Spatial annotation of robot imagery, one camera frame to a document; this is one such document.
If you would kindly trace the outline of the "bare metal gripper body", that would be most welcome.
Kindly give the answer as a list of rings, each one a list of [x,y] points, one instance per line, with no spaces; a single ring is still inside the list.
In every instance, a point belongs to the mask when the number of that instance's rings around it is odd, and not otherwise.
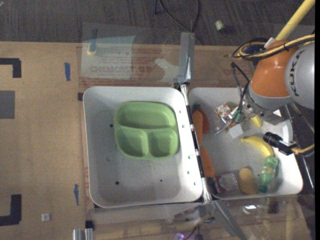
[[[256,127],[261,127],[263,125],[263,120],[256,114],[254,114],[251,108],[242,102],[242,107],[238,106],[230,106],[229,111],[226,114],[226,117],[232,117],[231,126],[235,126],[235,124],[244,124],[246,122],[253,123]]]

